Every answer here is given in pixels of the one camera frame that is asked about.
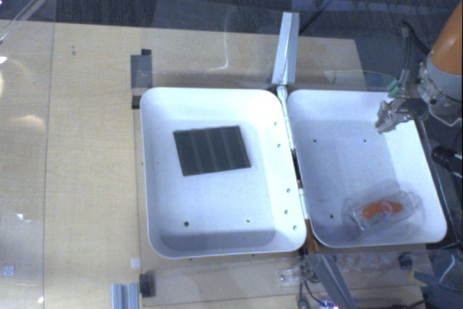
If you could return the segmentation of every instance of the wooden surface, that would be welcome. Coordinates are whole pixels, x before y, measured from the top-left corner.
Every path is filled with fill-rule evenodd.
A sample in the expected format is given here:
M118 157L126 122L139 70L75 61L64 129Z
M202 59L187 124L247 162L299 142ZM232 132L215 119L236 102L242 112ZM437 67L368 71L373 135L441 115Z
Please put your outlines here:
M224 43L228 48L225 54ZM359 69L354 42L342 41L341 44L342 51L335 47L334 41L307 39L300 43L300 51L306 51L300 54L301 71L305 71L301 73L307 78L313 77L314 82L326 79L323 71L327 61L343 69ZM208 74L216 75L224 72L223 66L233 69L232 75L245 71L251 81L256 76L268 74L269 70L263 67L265 61L273 60L276 41L272 37L233 34L227 36L224 42L224 35L206 32L55 26L45 174L43 291L47 309L109 308L111 284L136 282L142 271L137 267L137 259L142 258L145 271L150 256L155 255L147 245L143 207L140 213L138 207L142 205L139 202L144 194L138 195L143 191L140 187L140 165L135 156L135 141L139 138L134 131L136 122L131 110L129 56L139 54L141 48L153 50L157 81L163 78L170 83L175 81L175 77L170 80L169 69L173 69L170 72L178 69L187 73L199 72L199 75L206 70ZM15 202L27 201L20 195L15 197ZM242 260L257 260L263 265L262 257L251 258ZM174 296L172 302L175 302L176 296L190 295L189 289L197 290L193 301L202 297L201 287L194 284L182 286L182 282L188 280L188 274L177 276L177 269L185 272L190 262L161 261L160 264L155 267L161 267L170 278L159 282L159 287L165 284L169 295ZM275 266L285 268L280 262ZM210 264L206 265L203 270L210 267ZM389 296L389 303L406 304L420 299L416 286L364 289L361 281L365 276L356 274L360 281L357 285L359 291L354 293L356 297ZM273 282L269 286L272 287L274 278L269 277L267 281L256 284L268 286L269 282ZM225 287L214 286L211 282L208 289L226 295L231 287L239 290L241 297L255 295L252 287L243 287L233 280L229 280ZM286 294L283 292L270 298L169 308L295 308L296 297L289 295L295 291L291 288ZM39 287L34 295L41 292ZM323 294L323 289L316 286L314 292ZM15 306L12 302L8 308L26 306Z

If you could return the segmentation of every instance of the orange object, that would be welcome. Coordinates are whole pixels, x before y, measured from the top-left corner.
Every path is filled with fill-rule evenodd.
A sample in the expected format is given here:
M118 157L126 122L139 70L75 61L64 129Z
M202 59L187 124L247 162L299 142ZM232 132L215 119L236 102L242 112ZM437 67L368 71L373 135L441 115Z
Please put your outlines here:
M441 71L453 75L462 75L462 2L443 27L433 50L431 61Z
M400 213L402 211L402 204L400 202L394 202L394 201L381 201L381 202L375 202L371 203L368 205L366 208L363 209L363 217L365 219L371 219L375 215L378 215L379 213L383 213L384 211L389 211L391 210L393 213Z

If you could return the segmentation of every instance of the transparent plastic sheet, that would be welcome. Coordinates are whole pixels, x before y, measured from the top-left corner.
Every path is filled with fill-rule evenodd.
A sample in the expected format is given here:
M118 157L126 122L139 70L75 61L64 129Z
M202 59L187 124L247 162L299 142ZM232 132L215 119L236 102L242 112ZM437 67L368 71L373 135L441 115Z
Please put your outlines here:
M282 12L191 0L153 0L151 4L145 22L147 28L141 37L142 47L151 52L150 76L144 84L137 85L137 78L146 78L147 70L135 71L132 87L271 88ZM301 25L303 17L309 17L310 12L301 13ZM290 90L386 90L398 77L404 61L400 23L403 14L393 13L393 20L384 23L383 13L373 9L356 13L355 17L351 14L347 18L350 23L345 24L345 13L336 10L320 16L321 21L326 17L324 22L299 38L297 80ZM412 23L410 17L417 34L425 35L423 40L428 43L439 30L428 26L436 26L444 18L441 11L409 14L406 19ZM419 53L414 59L419 62ZM134 120L137 163L142 164L139 111L134 111ZM156 283L156 296L144 298L145 307L298 293L297 284L281 285L278 274L292 275L288 270L300 261L297 253L176 261L161 258L144 232L147 225L143 165L137 166L137 183L142 272L152 274ZM416 284L410 279L408 268L401 267L405 250L413 250L412 261L420 270L432 274L424 245L364 248L361 253L353 250L341 253L322 247L320 252L335 255L349 289L355 292L371 287ZM211 285L220 289L208 290ZM314 292L323 291L321 284L314 286Z
M30 2L1 0L0 34L6 34L10 21ZM48 0L32 9L0 45L2 308L44 306L43 223L55 8L55 0Z

